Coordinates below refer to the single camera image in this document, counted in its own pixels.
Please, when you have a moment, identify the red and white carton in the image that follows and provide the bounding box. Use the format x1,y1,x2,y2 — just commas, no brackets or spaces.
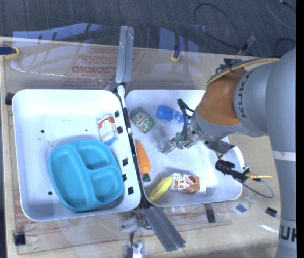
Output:
97,113,119,145

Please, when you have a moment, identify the blue divided plate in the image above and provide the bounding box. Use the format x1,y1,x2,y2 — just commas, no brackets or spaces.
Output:
48,139,125,212

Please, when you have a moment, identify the black cylinder on white bracket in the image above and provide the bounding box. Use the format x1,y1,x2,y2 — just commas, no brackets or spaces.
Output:
215,144,250,183

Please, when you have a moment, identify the brown and white carton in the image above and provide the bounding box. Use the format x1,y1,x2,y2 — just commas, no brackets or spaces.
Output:
169,172,207,195

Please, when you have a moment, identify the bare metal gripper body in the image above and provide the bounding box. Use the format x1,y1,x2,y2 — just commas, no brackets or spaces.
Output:
173,126,208,151

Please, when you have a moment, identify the orange carrot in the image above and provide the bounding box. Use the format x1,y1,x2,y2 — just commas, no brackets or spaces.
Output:
135,140,152,182

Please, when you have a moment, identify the blue bottle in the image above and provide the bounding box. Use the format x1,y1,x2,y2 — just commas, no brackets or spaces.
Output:
155,105,190,124

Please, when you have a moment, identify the yellow banana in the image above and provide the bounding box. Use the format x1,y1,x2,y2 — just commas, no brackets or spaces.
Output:
148,176,173,203

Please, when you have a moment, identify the brown cardboard board red print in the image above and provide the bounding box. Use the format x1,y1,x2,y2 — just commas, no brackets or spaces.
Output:
3,40,260,255

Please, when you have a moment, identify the white plastic tray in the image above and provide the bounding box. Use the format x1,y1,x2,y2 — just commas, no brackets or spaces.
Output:
11,89,142,223
124,89,243,208

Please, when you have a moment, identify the green and white can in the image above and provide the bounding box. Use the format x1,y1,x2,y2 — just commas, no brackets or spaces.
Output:
131,109,155,134

